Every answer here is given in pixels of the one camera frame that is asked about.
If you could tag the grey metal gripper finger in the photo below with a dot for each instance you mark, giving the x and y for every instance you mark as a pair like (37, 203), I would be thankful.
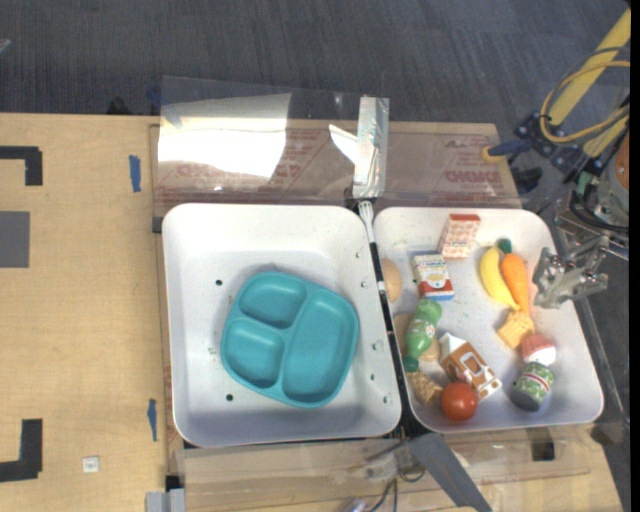
(547, 280)
(585, 286)

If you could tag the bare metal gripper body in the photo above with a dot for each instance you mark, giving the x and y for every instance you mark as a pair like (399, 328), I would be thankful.
(595, 227)

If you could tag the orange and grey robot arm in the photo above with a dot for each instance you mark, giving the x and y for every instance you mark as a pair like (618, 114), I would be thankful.
(623, 165)

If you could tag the orange carrot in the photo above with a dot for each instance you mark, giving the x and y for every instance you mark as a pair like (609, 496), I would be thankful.
(517, 280)

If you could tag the yellow banana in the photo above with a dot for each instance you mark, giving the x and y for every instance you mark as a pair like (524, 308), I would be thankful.
(492, 280)

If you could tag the yellow cracker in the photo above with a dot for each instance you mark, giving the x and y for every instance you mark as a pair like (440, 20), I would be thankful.
(515, 330)

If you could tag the white plastic tray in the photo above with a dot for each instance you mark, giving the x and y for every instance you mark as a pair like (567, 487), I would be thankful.
(570, 350)
(200, 240)

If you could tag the orange and white carton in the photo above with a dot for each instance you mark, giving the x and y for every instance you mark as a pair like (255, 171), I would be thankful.
(459, 235)

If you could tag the green bottle with pink cap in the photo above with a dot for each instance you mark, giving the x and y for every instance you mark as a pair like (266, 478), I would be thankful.
(535, 382)

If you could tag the white red and blue carton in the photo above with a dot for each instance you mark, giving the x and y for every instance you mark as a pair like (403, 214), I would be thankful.
(432, 277)

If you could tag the white and brown carton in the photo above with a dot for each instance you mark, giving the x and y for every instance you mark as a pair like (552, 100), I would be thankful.
(467, 367)

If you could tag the green plastic bottle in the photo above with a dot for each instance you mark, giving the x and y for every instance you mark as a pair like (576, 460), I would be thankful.
(421, 332)

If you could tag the red tomato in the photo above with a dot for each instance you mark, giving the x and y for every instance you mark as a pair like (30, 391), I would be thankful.
(459, 401)

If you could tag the tan bread roll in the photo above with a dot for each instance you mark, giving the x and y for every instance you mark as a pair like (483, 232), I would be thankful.
(392, 280)

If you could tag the tan waffle piece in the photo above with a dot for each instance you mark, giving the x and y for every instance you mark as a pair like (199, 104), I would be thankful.
(426, 387)

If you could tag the thin black and white rod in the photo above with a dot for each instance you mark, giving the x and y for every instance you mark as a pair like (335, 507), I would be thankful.
(376, 260)

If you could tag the teal divided plate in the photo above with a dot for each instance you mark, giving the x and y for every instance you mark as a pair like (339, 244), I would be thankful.
(300, 345)

